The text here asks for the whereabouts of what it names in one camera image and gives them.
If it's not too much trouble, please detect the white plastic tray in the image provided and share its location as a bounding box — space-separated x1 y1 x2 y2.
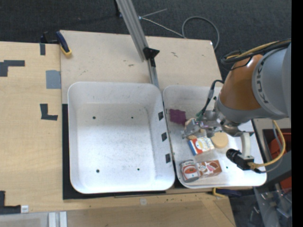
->
67 81 176 195
162 85 268 190

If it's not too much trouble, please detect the tan round biscuit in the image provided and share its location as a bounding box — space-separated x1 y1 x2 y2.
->
210 132 230 149

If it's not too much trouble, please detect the white red and blue carton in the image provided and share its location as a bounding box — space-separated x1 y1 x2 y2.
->
187 136 215 157

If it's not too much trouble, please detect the pale wood board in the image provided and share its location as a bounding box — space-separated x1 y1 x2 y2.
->
59 29 254 195

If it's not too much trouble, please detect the red and white can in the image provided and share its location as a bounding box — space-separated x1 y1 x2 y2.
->
179 159 200 183

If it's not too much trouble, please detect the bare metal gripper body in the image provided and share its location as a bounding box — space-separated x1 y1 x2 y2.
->
196 110 240 137

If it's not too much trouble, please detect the brown carton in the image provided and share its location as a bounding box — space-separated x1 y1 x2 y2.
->
196 159 223 179

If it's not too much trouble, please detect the tan toy bread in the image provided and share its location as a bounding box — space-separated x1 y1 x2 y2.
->
184 118 207 141

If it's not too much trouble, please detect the black cylinder on white bracket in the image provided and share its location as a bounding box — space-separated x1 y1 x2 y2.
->
225 132 255 171

